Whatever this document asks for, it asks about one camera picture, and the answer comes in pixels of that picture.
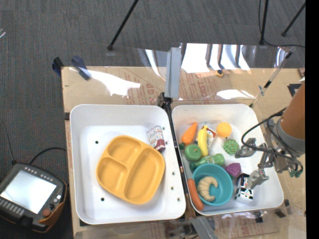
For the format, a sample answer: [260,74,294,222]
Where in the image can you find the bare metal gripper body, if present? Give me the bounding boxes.
[257,123,303,173]

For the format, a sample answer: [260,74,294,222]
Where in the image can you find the green grapes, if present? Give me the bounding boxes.
[223,138,240,155]

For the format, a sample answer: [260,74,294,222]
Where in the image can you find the black and white carton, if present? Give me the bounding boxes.
[234,173,255,205]

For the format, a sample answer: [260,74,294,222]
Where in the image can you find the white plastic tray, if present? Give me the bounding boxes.
[69,104,187,225]
[171,104,285,217]

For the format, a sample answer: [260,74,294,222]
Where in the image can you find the purple grapes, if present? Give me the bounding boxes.
[224,162,242,180]

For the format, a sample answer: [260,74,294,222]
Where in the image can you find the orange ball fruit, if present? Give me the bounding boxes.
[216,121,233,138]

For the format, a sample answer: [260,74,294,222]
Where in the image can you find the teal bowl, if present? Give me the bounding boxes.
[192,163,234,207]

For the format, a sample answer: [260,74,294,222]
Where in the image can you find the green bottle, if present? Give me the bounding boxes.
[189,153,226,172]

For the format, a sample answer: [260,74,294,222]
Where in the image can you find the white and orange packet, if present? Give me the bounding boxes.
[196,126,218,149]

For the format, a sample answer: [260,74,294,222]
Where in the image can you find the yellow banana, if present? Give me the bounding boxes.
[197,124,210,157]

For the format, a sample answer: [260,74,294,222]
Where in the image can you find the beige croissant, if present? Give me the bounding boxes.
[196,176,219,202]

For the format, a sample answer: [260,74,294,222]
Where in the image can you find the green apple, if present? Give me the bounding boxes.
[184,143,202,162]

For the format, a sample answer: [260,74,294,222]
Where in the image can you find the orange carrot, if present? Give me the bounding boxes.
[178,121,198,150]

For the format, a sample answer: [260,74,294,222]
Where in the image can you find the red sausage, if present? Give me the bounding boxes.
[187,178,205,212]

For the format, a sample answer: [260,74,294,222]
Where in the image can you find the thin black rod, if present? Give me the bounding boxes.
[163,101,196,220]

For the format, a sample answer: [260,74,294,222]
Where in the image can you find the small colourful printed carton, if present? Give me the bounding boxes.
[147,125,166,152]

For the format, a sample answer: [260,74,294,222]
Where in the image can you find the yellow divided plate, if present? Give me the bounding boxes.
[95,134,166,205]

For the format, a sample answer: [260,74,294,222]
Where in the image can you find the black tripod stand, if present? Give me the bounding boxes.
[258,0,306,46]
[107,0,146,51]

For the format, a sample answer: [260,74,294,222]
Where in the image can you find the brown cardboard board red print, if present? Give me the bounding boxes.
[61,66,306,239]

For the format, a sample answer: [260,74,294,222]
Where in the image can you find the black block with thin wires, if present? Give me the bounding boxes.
[157,92,173,109]

